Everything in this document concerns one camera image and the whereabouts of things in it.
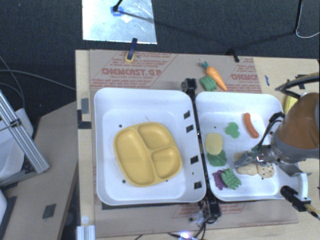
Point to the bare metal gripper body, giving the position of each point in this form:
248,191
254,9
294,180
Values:
265,156

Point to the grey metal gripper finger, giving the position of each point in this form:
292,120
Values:
247,154
241,162

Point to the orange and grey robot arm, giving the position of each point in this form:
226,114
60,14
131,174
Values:
298,124

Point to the beige toy bread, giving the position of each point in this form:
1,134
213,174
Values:
247,170

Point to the beige chocolate chip biscuit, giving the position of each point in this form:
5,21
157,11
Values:
266,171

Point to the green toy pea pods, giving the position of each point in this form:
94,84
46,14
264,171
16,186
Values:
231,179
208,83

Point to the green lettuce leaf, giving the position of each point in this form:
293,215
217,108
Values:
217,160

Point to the purple grapes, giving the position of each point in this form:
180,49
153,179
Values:
218,180

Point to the green broccoli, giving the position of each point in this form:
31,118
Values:
232,130

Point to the orange sausage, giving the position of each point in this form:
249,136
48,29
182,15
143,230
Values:
250,125

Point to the yellow toy lemon slice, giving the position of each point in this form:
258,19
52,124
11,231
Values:
214,142

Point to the thin black rod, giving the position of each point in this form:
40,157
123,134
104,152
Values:
200,134

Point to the white plastic tray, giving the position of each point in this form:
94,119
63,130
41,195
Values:
140,104
220,106

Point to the orange carrot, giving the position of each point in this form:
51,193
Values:
216,76

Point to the yellow divided plate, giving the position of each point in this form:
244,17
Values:
135,156

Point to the brown cardboard board red print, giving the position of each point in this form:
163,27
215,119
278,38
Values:
150,69

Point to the black cylinder on white bracket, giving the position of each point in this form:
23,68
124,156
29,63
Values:
293,196

